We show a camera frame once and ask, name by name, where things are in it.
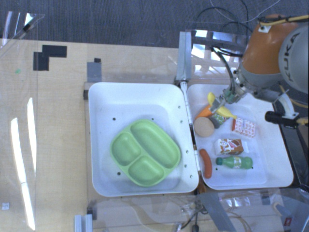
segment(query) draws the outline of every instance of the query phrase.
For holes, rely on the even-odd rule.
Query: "dark gray carpet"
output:
[[[244,0],[249,18],[277,0]],[[245,21],[245,8],[238,0],[213,0]],[[200,11],[210,7],[209,0],[0,0],[0,25],[7,11],[45,14],[39,26],[39,40],[100,44],[128,44],[178,47],[179,31],[191,29]],[[309,0],[282,0],[263,15],[308,13]],[[216,11],[207,11],[203,22],[225,23]],[[249,23],[253,28],[256,22]],[[198,24],[219,30],[222,25]],[[225,31],[237,32],[236,25]]]

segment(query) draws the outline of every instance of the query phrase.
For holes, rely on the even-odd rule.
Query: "bottle cap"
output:
[[[222,165],[222,164],[223,164],[223,159],[222,159],[221,157],[218,157],[218,158],[216,159],[216,164],[217,164],[217,165]]]

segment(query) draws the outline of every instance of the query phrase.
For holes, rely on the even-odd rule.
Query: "brown sausage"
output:
[[[209,179],[212,175],[212,163],[211,163],[211,159],[207,153],[207,151],[205,149],[201,149],[199,151],[199,154],[201,155],[203,162],[204,162],[204,177],[206,179]]]

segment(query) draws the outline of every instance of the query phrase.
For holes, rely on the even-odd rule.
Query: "red and white box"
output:
[[[253,138],[255,135],[255,123],[243,118],[234,119],[232,131]]]

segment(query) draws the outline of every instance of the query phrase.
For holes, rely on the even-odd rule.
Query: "bottle label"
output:
[[[238,169],[241,167],[241,158],[240,157],[234,157],[234,167],[235,169]]]

